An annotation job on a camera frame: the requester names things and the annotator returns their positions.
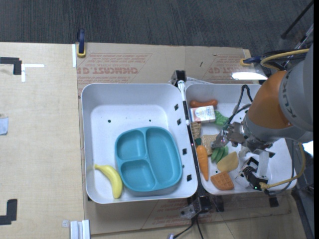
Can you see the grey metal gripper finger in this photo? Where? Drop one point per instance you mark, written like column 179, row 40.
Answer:
column 221, row 134
column 216, row 144

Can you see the white and pink carton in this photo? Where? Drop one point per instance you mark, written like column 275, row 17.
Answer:
column 202, row 114

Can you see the brown bread slice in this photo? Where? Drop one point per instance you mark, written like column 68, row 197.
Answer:
column 207, row 141

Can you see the tan woven biscuit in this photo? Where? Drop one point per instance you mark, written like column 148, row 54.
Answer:
column 196, row 130

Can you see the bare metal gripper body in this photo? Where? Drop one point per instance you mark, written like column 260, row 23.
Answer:
column 236, row 133

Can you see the orange-brown sausage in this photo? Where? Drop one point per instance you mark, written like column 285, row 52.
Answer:
column 203, row 103

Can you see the blue divided plate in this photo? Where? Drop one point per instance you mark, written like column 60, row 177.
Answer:
column 159, row 148

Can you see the black cylinder on white bracket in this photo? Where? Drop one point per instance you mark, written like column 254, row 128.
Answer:
column 251, row 177

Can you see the green pea pod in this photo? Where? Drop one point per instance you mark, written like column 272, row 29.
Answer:
column 218, row 154

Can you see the yellow potato slice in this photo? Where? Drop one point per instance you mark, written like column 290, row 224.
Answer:
column 228, row 163

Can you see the white plastic tray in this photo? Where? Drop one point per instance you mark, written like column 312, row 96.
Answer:
column 279, row 163
column 104, row 113

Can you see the orange waffle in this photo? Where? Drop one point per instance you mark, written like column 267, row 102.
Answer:
column 222, row 181

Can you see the orange carrot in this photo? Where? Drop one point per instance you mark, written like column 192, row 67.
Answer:
column 203, row 159

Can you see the brown cardboard board red print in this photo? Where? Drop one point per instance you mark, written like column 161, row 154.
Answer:
column 139, row 63

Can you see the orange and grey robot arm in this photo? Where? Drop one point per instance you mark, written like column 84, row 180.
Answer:
column 271, row 103

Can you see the green leafy vegetable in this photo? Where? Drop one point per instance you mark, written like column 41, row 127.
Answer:
column 220, row 118

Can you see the yellow banana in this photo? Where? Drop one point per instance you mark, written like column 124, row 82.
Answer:
column 113, row 178

